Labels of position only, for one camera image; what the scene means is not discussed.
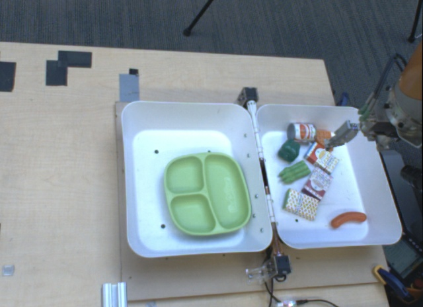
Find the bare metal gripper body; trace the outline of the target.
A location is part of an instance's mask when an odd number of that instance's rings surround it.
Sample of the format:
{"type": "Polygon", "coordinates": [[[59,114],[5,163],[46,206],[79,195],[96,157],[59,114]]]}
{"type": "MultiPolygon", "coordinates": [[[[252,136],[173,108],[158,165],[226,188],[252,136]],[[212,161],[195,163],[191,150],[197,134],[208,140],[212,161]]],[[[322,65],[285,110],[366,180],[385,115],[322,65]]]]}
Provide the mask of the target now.
{"type": "Polygon", "coordinates": [[[360,108],[360,130],[377,149],[387,150],[392,141],[402,140],[414,148],[422,147],[422,124],[406,114],[396,100],[380,105],[375,99],[360,108]]]}

